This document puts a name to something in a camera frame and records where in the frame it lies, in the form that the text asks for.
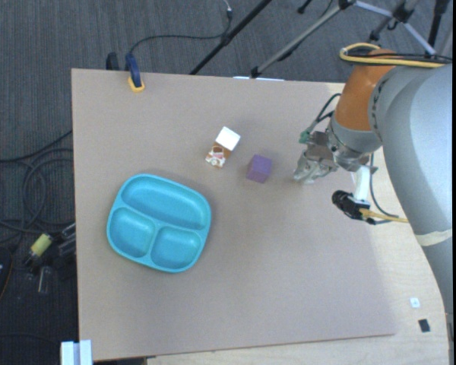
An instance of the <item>black clamp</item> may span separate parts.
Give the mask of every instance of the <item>black clamp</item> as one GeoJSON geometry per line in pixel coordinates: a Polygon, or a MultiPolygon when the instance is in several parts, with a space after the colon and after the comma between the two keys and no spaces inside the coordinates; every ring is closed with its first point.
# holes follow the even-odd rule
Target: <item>black clamp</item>
{"type": "Polygon", "coordinates": [[[363,217],[363,214],[360,211],[362,208],[368,210],[370,208],[370,203],[365,200],[356,200],[353,197],[353,193],[336,191],[333,193],[331,200],[334,205],[336,205],[346,216],[350,217],[351,219],[365,221],[369,224],[376,224],[374,219],[371,219],[370,217],[363,217]]]}
{"type": "Polygon", "coordinates": [[[397,20],[397,22],[407,23],[410,16],[412,15],[412,13],[413,13],[413,9],[408,11],[405,8],[405,3],[404,3],[404,4],[401,4],[399,7],[397,7],[397,9],[394,12],[394,18],[397,20]]]}
{"type": "Polygon", "coordinates": [[[353,3],[349,0],[338,0],[337,4],[340,7],[340,10],[342,11],[353,5],[353,3]]]}
{"type": "Polygon", "coordinates": [[[120,70],[119,59],[116,56],[116,52],[111,52],[106,57],[106,70],[120,70]]]}

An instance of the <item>blue and yellow clamp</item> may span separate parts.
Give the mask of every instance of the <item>blue and yellow clamp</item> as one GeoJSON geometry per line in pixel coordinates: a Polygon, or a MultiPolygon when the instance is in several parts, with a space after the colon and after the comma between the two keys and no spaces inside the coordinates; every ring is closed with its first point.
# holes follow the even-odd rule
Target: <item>blue and yellow clamp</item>
{"type": "Polygon", "coordinates": [[[137,61],[135,61],[135,57],[131,52],[127,53],[127,55],[125,56],[125,62],[125,70],[130,71],[130,76],[128,76],[128,83],[130,84],[130,88],[134,92],[142,92],[145,89],[145,85],[141,79],[137,61]]]}

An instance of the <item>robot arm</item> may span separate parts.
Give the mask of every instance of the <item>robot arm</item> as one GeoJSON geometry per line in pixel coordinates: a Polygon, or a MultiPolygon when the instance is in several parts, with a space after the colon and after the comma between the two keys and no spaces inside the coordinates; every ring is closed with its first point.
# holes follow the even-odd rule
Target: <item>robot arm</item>
{"type": "MultiPolygon", "coordinates": [[[[451,119],[451,64],[356,66],[326,131],[314,132],[313,123],[301,135],[307,148],[294,179],[313,183],[339,167],[350,172],[367,167],[374,172],[369,156],[383,148],[397,198],[442,294],[453,362],[451,119]]],[[[343,206],[342,198],[348,196],[338,193],[334,203],[351,216],[343,206]]],[[[368,204],[359,199],[350,203],[352,209],[368,204]]],[[[353,218],[361,219],[359,211],[353,213],[353,218]]]]}

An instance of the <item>yellow cable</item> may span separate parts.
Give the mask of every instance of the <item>yellow cable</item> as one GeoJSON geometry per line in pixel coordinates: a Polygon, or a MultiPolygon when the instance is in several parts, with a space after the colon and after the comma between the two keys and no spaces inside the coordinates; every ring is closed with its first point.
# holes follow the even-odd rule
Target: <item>yellow cable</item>
{"type": "Polygon", "coordinates": [[[414,66],[417,68],[438,68],[444,64],[438,62],[423,62],[413,61],[409,59],[392,59],[392,58],[368,58],[368,57],[353,57],[349,56],[348,52],[357,47],[367,47],[369,49],[380,49],[379,46],[371,43],[354,43],[340,50],[340,58],[347,62],[359,63],[364,65],[403,65],[403,66],[414,66]]]}
{"type": "Polygon", "coordinates": [[[378,212],[373,212],[367,210],[366,208],[360,208],[359,212],[363,217],[378,217],[380,219],[385,219],[386,221],[394,221],[394,222],[401,222],[401,223],[409,223],[409,221],[405,217],[393,217],[388,215],[379,214],[378,212]]]}

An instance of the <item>blue divided plate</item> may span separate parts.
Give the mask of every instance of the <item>blue divided plate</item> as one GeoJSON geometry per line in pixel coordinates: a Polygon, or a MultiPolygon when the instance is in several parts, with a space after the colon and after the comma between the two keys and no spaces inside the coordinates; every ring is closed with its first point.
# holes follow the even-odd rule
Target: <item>blue divided plate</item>
{"type": "Polygon", "coordinates": [[[176,273],[196,263],[210,225],[211,208],[203,195],[169,179],[139,174],[119,190],[106,234],[121,256],[176,273]]]}

